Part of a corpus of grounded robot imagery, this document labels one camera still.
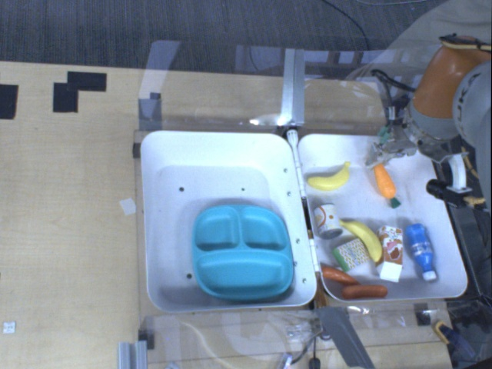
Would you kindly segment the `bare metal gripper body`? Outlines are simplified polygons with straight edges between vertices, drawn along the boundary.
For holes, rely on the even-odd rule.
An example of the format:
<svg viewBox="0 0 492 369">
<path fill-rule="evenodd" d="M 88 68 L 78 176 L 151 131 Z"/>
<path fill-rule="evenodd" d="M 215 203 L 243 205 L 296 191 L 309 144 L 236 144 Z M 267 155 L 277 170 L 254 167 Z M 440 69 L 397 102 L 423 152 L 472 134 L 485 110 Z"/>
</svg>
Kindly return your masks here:
<svg viewBox="0 0 492 369">
<path fill-rule="evenodd" d="M 444 143 L 432 141 L 429 137 L 409 138 L 405 133 L 396 133 L 383 144 L 383 153 L 387 158 L 414 156 L 417 153 L 435 162 L 442 162 L 450 155 Z"/>
</svg>

